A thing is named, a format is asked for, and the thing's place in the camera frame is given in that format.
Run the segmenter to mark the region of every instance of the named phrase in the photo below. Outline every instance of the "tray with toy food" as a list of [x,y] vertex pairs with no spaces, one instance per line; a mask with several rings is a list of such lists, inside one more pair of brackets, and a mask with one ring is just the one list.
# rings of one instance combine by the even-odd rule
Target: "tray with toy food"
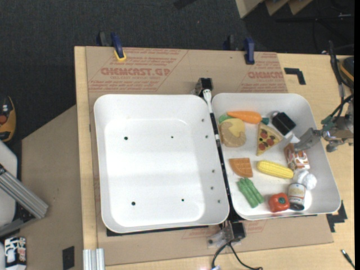
[[298,137],[316,129],[302,96],[221,93],[212,106],[239,216],[257,220],[338,210],[340,195],[322,144],[294,151]]
[[291,141],[315,127],[304,98],[221,93],[211,104],[192,94],[97,99],[101,214],[109,230],[221,224],[231,208],[248,220],[338,209],[322,145],[292,156]]

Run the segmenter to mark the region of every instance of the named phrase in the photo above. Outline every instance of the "wooden table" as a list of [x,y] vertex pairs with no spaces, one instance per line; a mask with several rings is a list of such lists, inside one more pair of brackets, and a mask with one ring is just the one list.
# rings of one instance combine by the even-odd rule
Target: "wooden table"
[[[340,98],[335,76],[326,55],[278,54],[282,68],[299,68],[305,77],[306,85],[300,85],[295,75],[285,75],[289,93],[297,93],[308,100],[313,116],[320,128],[320,121],[339,104]],[[75,47],[75,75],[78,109],[80,180],[82,196],[83,242],[85,249],[96,249],[97,231],[95,199],[92,176],[91,137],[89,132],[89,105],[87,93],[86,48]],[[302,246],[290,249],[262,250],[241,253],[242,261],[250,266],[270,269],[351,269],[341,249],[345,249],[355,262],[354,239],[354,149],[348,145],[340,146],[327,157],[334,173],[348,219],[336,224],[333,233],[334,243]],[[158,262],[126,264],[106,267],[106,269],[210,269],[212,257],[184,258]],[[232,254],[217,258],[222,269],[243,269]]]

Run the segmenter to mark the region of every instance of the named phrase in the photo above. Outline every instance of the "yellow corn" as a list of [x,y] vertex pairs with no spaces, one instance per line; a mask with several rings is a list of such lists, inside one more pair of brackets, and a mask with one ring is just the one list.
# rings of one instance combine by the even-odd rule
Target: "yellow corn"
[[291,179],[294,176],[294,172],[290,168],[267,160],[259,161],[256,168],[265,174],[279,178]]

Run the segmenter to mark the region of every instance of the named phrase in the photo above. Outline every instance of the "can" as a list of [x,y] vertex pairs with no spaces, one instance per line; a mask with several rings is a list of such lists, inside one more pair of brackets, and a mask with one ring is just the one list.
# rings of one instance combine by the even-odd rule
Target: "can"
[[289,185],[287,197],[289,198],[290,209],[301,211],[305,206],[306,187],[300,183],[292,183]]

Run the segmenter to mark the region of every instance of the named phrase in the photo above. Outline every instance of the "orange carrot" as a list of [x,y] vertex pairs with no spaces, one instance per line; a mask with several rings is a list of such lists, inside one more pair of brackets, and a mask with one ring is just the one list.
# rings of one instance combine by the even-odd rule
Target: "orange carrot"
[[251,124],[258,124],[263,119],[260,113],[254,111],[233,111],[227,112],[227,115]]

